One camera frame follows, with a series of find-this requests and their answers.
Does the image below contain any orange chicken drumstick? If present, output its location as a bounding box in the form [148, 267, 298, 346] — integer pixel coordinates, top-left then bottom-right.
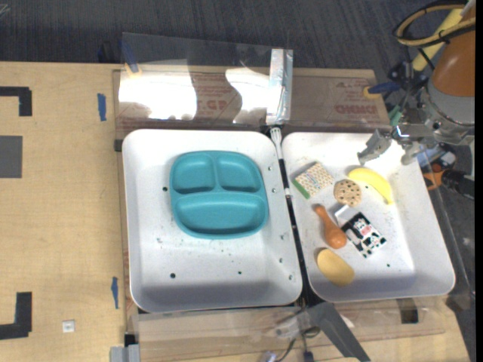
[313, 204, 348, 250]

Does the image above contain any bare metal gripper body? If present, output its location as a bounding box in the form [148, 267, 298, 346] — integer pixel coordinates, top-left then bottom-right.
[391, 102, 476, 147]

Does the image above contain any yellow bread piece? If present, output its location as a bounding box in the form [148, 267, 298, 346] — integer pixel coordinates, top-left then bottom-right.
[315, 247, 356, 287]

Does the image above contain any yellow banana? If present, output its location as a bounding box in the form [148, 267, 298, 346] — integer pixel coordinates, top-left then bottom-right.
[347, 167, 395, 206]

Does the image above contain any white plastic tray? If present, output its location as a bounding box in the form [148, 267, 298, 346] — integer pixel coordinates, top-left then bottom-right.
[121, 127, 304, 314]
[280, 130, 457, 304]

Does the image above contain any black cylinder on white bracket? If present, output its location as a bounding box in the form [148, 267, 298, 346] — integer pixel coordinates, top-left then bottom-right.
[437, 151, 475, 200]

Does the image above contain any tan chocolate chip biscuit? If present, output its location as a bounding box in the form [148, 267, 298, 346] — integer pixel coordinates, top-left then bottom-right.
[332, 179, 363, 208]

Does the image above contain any green and white packet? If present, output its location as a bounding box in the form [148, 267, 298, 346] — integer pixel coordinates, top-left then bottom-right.
[291, 161, 336, 200]

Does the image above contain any blue divided plate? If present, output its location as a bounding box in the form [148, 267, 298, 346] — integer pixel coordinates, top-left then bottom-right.
[168, 149, 270, 240]

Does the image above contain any cow print milk carton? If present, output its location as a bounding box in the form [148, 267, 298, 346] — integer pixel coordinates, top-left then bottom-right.
[334, 203, 388, 259]

